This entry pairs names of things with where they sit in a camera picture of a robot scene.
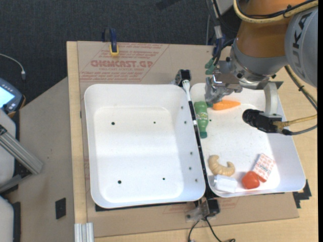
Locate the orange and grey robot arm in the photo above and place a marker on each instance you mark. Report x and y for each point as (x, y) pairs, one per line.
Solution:
(262, 34)

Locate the brown cardboard board red print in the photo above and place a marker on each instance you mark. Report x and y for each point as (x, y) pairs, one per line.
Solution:
(156, 59)

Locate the orange carrot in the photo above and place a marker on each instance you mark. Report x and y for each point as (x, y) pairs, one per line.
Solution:
(224, 105)

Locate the green plastic bottle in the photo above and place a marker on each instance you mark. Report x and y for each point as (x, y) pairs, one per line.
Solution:
(201, 116)

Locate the black cylinder on white bracket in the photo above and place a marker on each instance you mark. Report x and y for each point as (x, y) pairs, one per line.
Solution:
(262, 122)

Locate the thin black and white rod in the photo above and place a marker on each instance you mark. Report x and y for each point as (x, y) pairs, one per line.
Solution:
(194, 121)

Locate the white plastic tray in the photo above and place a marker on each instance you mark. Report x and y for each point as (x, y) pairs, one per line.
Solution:
(141, 147)
(239, 140)

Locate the beige croissant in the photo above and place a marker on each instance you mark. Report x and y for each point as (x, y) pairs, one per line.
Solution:
(219, 167)

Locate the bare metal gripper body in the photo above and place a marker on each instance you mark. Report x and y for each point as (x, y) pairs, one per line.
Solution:
(227, 79)

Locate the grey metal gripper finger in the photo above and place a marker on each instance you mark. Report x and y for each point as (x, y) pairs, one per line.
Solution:
(220, 95)
(209, 92)

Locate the white can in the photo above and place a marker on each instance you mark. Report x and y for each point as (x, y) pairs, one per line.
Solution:
(225, 184)

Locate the orange and white packet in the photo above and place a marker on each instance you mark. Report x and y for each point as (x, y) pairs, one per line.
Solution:
(264, 167)

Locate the orange bell pepper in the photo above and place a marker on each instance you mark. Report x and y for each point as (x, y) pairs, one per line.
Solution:
(250, 180)

